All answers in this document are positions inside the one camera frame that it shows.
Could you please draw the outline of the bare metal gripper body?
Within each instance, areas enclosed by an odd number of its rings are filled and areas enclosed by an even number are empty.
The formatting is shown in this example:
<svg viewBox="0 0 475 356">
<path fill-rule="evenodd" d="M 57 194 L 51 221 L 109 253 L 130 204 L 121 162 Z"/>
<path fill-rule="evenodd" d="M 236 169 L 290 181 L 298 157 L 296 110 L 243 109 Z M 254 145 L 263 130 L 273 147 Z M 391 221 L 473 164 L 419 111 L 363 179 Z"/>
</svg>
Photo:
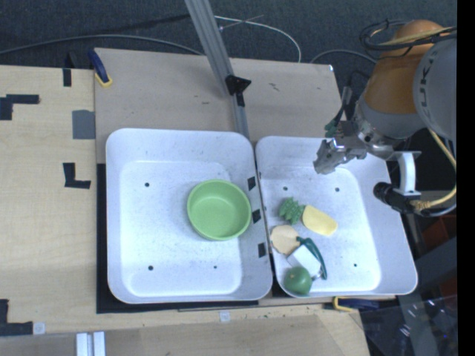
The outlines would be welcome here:
<svg viewBox="0 0 475 356">
<path fill-rule="evenodd" d="M 363 159 L 367 154 L 387 159 L 393 153 L 394 139 L 379 133 L 366 120 L 341 121 L 336 127 L 333 147 L 344 159 Z"/>
</svg>

